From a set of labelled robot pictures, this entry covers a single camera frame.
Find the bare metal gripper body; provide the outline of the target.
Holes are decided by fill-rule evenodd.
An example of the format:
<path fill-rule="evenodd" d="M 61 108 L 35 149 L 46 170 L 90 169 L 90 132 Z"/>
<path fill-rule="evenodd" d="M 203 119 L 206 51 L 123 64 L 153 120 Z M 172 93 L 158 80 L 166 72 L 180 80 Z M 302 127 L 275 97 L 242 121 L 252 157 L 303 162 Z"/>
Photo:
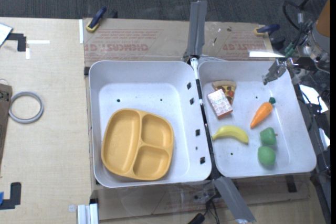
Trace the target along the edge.
<path fill-rule="evenodd" d="M 330 54 L 318 45 L 287 46 L 288 64 L 306 70 L 330 71 Z"/>

